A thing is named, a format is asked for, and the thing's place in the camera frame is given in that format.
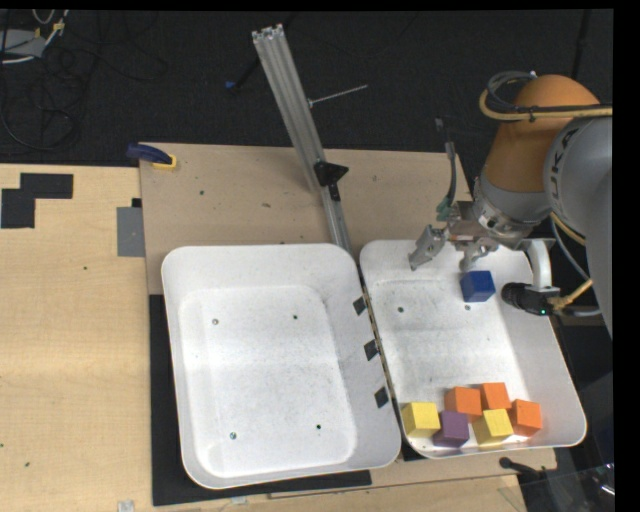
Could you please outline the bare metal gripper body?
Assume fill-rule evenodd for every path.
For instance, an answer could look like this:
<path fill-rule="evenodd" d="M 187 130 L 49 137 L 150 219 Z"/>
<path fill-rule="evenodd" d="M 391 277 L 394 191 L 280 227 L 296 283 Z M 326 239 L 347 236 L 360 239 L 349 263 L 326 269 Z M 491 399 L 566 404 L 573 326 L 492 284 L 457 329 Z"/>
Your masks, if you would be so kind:
<path fill-rule="evenodd" d="M 476 213 L 472 201 L 456 202 L 449 212 L 447 230 L 454 242 L 480 242 L 517 248 L 533 231 L 531 224 L 519 223 L 489 210 Z"/>

